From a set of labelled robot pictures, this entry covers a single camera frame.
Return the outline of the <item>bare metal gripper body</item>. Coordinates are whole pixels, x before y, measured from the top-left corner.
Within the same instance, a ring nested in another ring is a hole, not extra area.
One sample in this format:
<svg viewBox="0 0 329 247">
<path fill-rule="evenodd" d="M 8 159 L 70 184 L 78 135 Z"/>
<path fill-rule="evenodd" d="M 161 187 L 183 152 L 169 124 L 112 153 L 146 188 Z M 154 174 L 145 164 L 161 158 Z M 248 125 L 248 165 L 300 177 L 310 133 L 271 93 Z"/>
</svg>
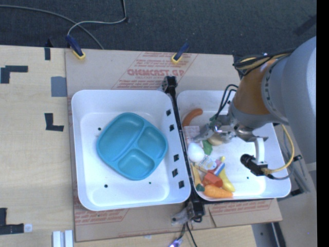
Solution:
<svg viewBox="0 0 329 247">
<path fill-rule="evenodd" d="M 229 142 L 232 138 L 238 137 L 245 142 L 254 142 L 257 136 L 254 135 L 253 128 L 244 126 L 228 115 L 219 115 L 212 121 L 212 137 Z"/>
</svg>

